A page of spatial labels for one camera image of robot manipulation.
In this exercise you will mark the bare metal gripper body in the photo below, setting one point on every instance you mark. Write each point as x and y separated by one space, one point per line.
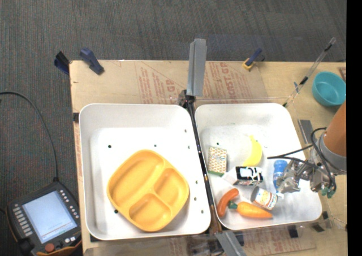
318 177

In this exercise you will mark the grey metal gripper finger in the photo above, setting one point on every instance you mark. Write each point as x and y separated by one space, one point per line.
287 185
290 169

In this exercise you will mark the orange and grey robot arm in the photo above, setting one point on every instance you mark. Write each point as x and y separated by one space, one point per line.
336 130

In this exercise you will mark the blue bottle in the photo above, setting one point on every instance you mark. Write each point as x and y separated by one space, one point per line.
279 168

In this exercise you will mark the white and orange can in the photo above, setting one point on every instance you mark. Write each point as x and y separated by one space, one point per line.
266 198

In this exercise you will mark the yellow banana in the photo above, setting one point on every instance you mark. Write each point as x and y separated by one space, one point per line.
256 151

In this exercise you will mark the black and white carton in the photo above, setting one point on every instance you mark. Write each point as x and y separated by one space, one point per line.
247 175

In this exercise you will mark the orange carrot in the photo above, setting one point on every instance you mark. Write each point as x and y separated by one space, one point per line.
253 211

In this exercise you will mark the orange sausage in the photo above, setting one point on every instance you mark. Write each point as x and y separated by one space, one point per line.
225 201

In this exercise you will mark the white plastic tray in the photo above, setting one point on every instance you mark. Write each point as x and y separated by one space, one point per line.
246 116
135 119

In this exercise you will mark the orange and white carton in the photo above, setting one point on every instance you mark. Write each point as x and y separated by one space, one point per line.
217 160

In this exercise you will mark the thin black rod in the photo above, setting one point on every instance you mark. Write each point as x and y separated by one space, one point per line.
202 161

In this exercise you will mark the teal bowl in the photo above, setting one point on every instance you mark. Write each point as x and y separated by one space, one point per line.
329 89

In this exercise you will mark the yellow divided plate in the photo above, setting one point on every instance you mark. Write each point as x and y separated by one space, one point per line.
147 190

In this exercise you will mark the brown cardboard board red print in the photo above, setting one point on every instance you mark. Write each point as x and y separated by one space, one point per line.
158 82

